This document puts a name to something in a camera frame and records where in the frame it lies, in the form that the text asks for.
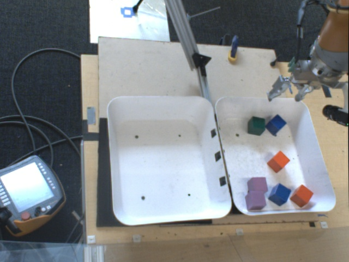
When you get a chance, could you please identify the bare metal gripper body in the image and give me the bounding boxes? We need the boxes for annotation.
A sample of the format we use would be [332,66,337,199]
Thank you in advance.
[289,59,343,90]

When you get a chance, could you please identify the blue cube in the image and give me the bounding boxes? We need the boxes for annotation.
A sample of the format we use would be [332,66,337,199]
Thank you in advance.
[265,114,287,136]
[268,183,292,207]

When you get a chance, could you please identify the green cube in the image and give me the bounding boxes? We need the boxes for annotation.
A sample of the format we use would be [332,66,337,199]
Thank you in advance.
[247,116,266,136]

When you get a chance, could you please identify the orange cube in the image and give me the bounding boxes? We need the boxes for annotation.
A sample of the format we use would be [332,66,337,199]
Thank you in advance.
[267,150,291,174]
[290,184,314,209]

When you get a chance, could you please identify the white plastic tray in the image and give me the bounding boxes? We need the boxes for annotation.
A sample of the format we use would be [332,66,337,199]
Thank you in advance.
[106,96,233,226]
[214,96,336,216]

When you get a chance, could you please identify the thin black rod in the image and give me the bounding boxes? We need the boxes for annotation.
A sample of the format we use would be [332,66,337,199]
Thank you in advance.
[214,114,232,201]

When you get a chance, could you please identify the purple cube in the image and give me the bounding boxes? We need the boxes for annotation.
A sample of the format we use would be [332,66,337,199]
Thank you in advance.
[246,177,268,194]
[245,190,267,211]

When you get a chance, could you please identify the pale wooden board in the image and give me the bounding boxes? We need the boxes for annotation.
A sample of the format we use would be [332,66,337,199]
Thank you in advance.
[97,36,279,120]

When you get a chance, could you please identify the black cylinder on white bracket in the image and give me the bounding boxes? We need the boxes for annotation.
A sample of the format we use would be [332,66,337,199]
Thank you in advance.
[322,81,349,127]

